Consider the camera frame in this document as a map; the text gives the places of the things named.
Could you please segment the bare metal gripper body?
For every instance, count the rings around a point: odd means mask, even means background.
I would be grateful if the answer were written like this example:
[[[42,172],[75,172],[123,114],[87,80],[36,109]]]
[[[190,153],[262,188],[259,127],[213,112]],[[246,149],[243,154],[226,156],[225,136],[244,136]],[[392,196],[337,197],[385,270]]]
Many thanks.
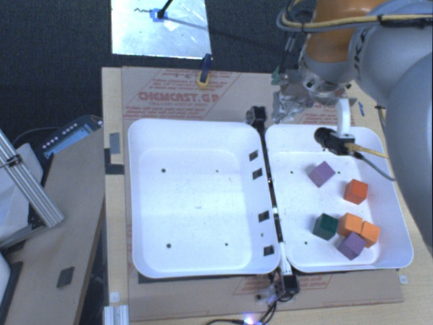
[[[278,100],[284,104],[311,107],[314,103],[335,106],[343,98],[349,82],[333,83],[311,72],[289,69],[279,74]]]

